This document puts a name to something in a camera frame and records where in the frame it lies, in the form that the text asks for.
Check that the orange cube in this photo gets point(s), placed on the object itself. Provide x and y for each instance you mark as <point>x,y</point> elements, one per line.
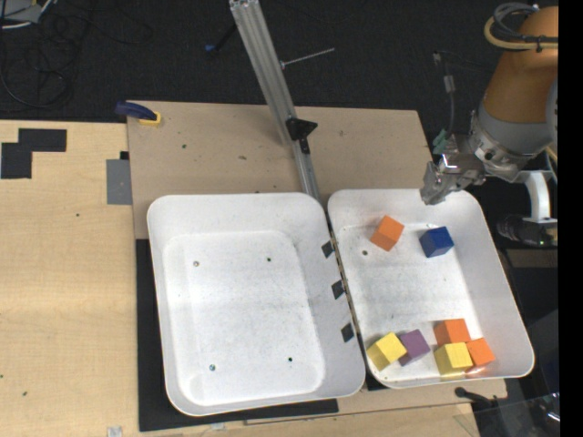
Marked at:
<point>481,351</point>
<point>387,233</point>
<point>451,331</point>

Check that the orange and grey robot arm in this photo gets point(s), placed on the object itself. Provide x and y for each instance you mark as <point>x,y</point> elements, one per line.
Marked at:
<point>521,84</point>

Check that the white plastic tray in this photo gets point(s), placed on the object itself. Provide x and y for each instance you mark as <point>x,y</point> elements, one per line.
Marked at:
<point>241,303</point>
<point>410,289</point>

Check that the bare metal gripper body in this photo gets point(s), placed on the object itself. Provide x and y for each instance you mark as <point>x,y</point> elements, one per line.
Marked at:
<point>469,166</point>

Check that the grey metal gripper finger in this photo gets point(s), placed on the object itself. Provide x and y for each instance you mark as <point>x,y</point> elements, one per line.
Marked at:
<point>428,188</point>
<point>446,188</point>

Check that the blue cube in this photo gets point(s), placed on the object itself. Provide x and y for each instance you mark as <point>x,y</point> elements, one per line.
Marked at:
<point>436,242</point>

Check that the purple cube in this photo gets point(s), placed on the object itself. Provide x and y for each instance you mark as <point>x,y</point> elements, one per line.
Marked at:
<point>414,346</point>

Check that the black cylinder on white bracket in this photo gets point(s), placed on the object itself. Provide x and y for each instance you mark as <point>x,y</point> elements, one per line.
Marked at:
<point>537,198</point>

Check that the pale wood board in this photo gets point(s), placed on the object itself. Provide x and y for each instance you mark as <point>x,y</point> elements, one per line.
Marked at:
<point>218,153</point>

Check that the yellow cube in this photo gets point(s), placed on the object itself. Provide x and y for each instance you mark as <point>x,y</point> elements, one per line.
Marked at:
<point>387,350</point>
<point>453,358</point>

